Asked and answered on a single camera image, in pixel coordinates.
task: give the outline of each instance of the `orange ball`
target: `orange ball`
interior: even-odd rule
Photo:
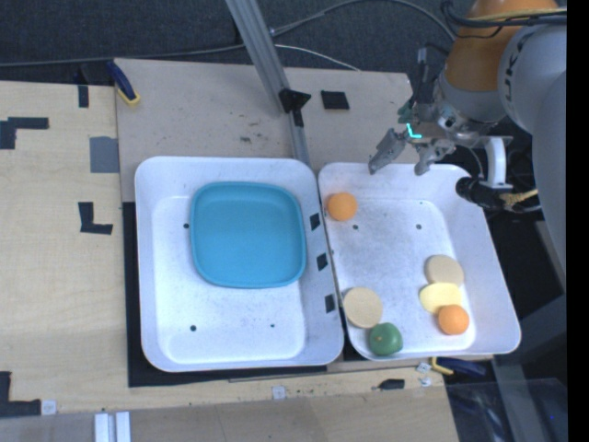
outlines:
[[[327,209],[333,219],[347,221],[352,219],[358,211],[358,202],[351,193],[335,193],[328,199]]]
[[[470,316],[459,305],[447,305],[438,312],[438,324],[446,334],[458,335],[464,333],[470,324]]]

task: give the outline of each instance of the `gray tape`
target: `gray tape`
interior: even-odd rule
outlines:
[[[119,140],[107,136],[90,138],[90,171],[119,173]]]

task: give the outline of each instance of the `black mat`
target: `black mat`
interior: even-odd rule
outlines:
[[[129,387],[182,385],[228,378],[253,378],[322,373],[326,366],[289,366],[168,373],[151,365],[141,346],[139,271],[135,203],[123,203],[125,300],[127,310],[127,366]]]

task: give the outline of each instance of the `teal light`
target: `teal light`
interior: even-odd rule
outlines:
[[[407,132],[409,133],[409,137],[412,137],[413,139],[422,139],[421,134],[415,134],[413,132],[413,129],[411,128],[411,124],[409,122],[406,124],[406,126],[407,126]]]

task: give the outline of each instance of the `green ball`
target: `green ball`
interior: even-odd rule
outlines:
[[[394,324],[381,322],[370,330],[368,346],[376,355],[391,355],[403,348],[403,336]]]

